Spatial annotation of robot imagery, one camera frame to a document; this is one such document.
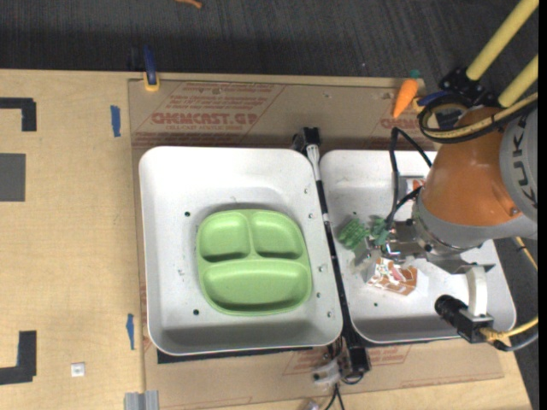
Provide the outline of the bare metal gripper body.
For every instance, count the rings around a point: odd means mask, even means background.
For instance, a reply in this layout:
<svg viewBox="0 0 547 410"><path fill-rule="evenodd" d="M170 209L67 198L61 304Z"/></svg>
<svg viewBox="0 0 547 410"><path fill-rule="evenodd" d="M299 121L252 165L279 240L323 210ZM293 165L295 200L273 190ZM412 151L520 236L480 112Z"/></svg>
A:
<svg viewBox="0 0 547 410"><path fill-rule="evenodd" d="M412 220L395 221L385 244L398 249L404 254L403 261L393 261L398 265L408 265L416 259L426 259L428 244L420 239Z"/></svg>

